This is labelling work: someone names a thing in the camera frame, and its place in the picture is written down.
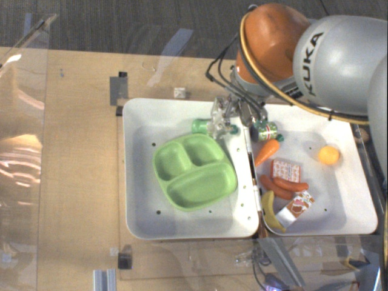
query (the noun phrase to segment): sausage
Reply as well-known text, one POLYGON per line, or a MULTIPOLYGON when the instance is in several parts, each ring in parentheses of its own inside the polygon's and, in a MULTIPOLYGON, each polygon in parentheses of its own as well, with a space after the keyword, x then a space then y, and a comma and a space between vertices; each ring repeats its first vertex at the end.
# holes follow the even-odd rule
POLYGON ((272 182, 272 180, 266 176, 261 175, 259 178, 261 184, 269 191, 273 191, 274 194, 282 199, 291 200, 293 198, 293 192, 287 191, 282 189, 281 187, 278 187, 275 183, 272 182))
POLYGON ((280 177, 275 177, 273 183, 284 190, 296 193, 305 191, 309 188, 309 184, 306 182, 291 182, 280 177))

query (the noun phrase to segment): green plate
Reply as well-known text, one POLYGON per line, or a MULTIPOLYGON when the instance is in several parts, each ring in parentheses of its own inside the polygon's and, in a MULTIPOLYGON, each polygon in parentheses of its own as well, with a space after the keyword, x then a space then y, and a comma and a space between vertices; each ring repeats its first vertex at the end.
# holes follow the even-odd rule
POLYGON ((159 147, 153 168, 167 199, 185 211, 207 207, 237 187, 232 163, 219 144, 203 134, 176 138, 159 147))

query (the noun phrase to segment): yellow cable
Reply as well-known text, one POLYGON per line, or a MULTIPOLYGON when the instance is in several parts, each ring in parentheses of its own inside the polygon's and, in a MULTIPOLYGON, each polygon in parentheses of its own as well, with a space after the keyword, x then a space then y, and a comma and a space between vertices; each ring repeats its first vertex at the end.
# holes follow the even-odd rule
POLYGON ((312 109, 302 103, 300 103, 299 101, 293 99, 292 97, 290 97, 289 95, 285 94, 284 92, 282 92, 279 88, 277 88, 273 83, 271 83, 262 73, 261 71, 258 69, 258 67, 256 66, 256 64, 254 63, 254 60, 248 50, 248 46, 247 46, 247 43, 246 43, 246 40, 245 40, 245 32, 244 32, 244 24, 245 24, 245 20, 247 18, 247 16, 249 15, 249 13, 245 14, 245 16, 242 18, 241 20, 241 25, 240 25, 240 40, 241 40, 241 50, 242 50, 242 54, 245 56, 249 66, 253 69, 253 71, 261 78, 261 80, 265 83, 266 86, 268 86, 269 88, 271 88, 271 90, 273 90, 276 94, 278 94, 280 97, 282 97, 283 99, 285 99, 287 102, 293 104, 293 105, 296 105, 298 106, 299 108, 303 109, 303 110, 306 110, 310 113, 313 113, 313 114, 316 114, 316 115, 320 115, 320 116, 323 116, 325 118, 331 118, 331 119, 337 119, 339 121, 344 121, 344 122, 349 122, 349 123, 352 123, 352 124, 359 124, 359 125, 368 125, 368 120, 363 120, 363 119, 352 119, 352 118, 343 118, 342 116, 338 116, 336 115, 335 113, 333 113, 332 115, 329 114, 329 113, 324 113, 324 112, 320 112, 318 110, 315 110, 315 109, 312 109))

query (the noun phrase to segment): banana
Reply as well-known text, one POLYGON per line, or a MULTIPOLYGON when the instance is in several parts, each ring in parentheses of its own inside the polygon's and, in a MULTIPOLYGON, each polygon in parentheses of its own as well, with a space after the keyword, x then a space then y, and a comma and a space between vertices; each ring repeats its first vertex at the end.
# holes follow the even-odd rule
POLYGON ((266 192, 261 198, 261 204, 264 209, 264 220, 271 229, 279 229, 283 233, 286 232, 286 229, 280 224, 278 219, 273 212, 273 200, 275 199, 275 194, 273 191, 266 192))

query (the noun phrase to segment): small box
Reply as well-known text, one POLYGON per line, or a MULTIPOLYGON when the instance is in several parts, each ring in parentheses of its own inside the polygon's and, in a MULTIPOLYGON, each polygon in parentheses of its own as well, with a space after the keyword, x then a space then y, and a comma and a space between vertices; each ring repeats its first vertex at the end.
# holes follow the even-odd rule
POLYGON ((315 200, 307 191, 300 192, 276 214, 276 218, 282 226, 288 228, 288 226, 294 223, 314 202, 315 200))
POLYGON ((301 182, 301 167, 297 164, 274 159, 271 163, 271 178, 275 177, 290 182, 301 182))

